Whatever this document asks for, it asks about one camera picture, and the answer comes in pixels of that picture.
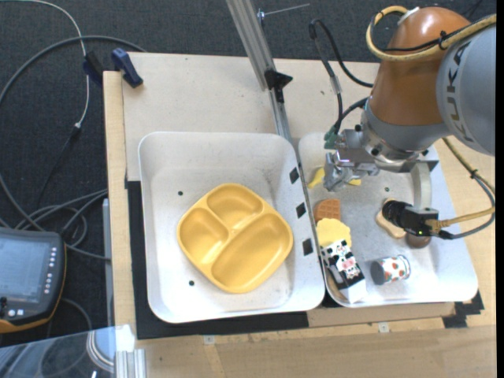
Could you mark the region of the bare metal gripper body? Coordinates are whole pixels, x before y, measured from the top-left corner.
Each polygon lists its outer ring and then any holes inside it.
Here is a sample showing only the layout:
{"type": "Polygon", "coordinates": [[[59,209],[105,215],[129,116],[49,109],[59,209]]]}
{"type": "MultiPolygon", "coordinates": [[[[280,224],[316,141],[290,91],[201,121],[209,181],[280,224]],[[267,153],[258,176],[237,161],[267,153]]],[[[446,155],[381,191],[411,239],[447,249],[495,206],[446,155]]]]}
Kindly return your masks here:
{"type": "Polygon", "coordinates": [[[335,166],[354,173],[408,172],[421,151],[421,130],[394,124],[357,124],[342,131],[334,126],[332,148],[335,166]]]}

